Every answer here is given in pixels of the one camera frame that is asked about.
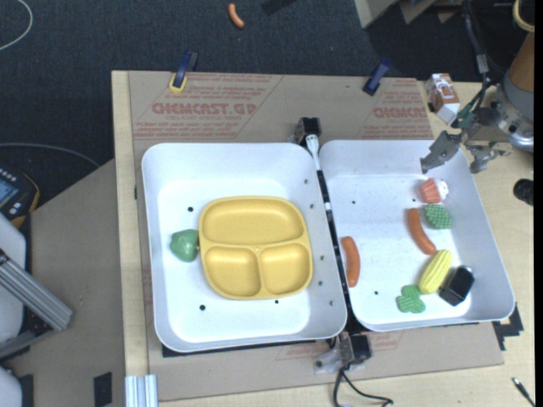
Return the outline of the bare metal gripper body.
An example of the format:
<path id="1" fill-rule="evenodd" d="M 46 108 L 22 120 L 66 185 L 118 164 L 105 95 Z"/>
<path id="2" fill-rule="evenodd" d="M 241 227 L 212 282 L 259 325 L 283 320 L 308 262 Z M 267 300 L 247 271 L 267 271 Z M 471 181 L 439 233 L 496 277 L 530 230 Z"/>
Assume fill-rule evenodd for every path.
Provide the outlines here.
<path id="1" fill-rule="evenodd" d="M 472 145 L 509 143 L 524 151 L 534 149 L 534 107 L 530 103 L 515 104 L 494 100 L 480 108 L 464 127 Z"/>

